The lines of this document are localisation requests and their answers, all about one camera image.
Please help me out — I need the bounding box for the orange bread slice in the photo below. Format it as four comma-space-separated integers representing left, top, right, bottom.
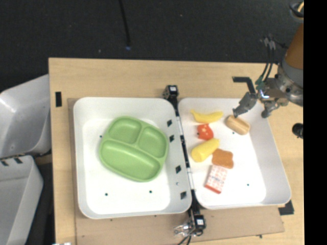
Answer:
211, 148, 235, 169

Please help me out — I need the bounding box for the thin black and white rod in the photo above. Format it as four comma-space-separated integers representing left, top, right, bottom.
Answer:
172, 97, 199, 214

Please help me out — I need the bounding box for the yellow banana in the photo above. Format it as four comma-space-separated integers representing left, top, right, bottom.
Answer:
190, 109, 224, 124

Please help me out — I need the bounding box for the white plastic tray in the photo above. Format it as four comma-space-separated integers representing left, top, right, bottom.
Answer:
177, 97, 292, 210
73, 96, 193, 220

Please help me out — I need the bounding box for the green divided plate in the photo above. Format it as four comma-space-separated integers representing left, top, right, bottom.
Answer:
98, 115, 170, 183

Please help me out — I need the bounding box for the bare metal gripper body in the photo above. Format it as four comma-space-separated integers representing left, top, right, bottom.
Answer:
257, 71, 304, 108

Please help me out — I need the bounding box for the red and white carton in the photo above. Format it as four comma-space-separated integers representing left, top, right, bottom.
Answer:
204, 164, 229, 194

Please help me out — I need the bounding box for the black block with thin wires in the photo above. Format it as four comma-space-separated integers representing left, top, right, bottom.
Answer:
189, 212, 206, 236
162, 84, 180, 100

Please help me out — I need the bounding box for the tan bread roll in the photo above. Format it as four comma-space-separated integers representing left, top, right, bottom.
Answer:
225, 114, 251, 136

